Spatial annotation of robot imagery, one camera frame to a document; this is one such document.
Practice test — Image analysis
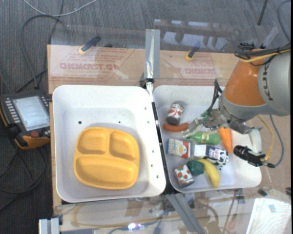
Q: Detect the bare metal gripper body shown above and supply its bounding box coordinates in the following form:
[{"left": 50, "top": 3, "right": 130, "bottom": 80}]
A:
[{"left": 201, "top": 108, "right": 235, "bottom": 129}]

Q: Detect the green bottle with yellow label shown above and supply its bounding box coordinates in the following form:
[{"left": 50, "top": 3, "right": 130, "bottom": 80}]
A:
[{"left": 186, "top": 131, "right": 221, "bottom": 146}]

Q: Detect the orange-red sausage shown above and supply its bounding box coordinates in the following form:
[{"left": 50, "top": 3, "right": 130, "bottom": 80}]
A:
[{"left": 162, "top": 122, "right": 190, "bottom": 133}]

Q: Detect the orange carrot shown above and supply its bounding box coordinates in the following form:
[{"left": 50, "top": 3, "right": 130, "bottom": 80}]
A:
[{"left": 217, "top": 126, "right": 233, "bottom": 155}]

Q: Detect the white orange juice carton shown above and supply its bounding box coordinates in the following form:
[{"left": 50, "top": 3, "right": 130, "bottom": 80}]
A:
[{"left": 166, "top": 138, "right": 192, "bottom": 159}]

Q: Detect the red and white tomato can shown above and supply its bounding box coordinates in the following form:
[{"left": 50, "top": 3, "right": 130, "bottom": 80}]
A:
[
  {"left": 173, "top": 164, "right": 195, "bottom": 188},
  {"left": 165, "top": 102, "right": 185, "bottom": 126}
]

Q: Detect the white cow print milk carton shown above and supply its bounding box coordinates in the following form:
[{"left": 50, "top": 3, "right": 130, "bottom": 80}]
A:
[{"left": 193, "top": 143, "right": 229, "bottom": 171}]

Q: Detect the dark green pepper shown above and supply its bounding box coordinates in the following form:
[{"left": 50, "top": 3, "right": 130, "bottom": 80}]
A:
[{"left": 186, "top": 159, "right": 205, "bottom": 176}]

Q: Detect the yellow banana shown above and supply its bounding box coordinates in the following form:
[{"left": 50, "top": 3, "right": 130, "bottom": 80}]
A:
[{"left": 197, "top": 158, "right": 221, "bottom": 188}]

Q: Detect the white plastic tray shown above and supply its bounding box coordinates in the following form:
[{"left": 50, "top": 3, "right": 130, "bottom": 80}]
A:
[
  {"left": 52, "top": 84, "right": 167, "bottom": 204},
  {"left": 152, "top": 85, "right": 263, "bottom": 194}
]

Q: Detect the yellow divided plate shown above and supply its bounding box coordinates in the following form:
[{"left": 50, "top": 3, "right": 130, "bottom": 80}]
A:
[{"left": 73, "top": 126, "right": 141, "bottom": 191}]

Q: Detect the brown cardboard board red print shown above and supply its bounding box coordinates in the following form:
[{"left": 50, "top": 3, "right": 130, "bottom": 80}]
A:
[{"left": 46, "top": 44, "right": 291, "bottom": 210}]

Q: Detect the black cylinder on white bracket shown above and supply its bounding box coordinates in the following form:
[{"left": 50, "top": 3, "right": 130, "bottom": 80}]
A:
[{"left": 233, "top": 128, "right": 267, "bottom": 167}]

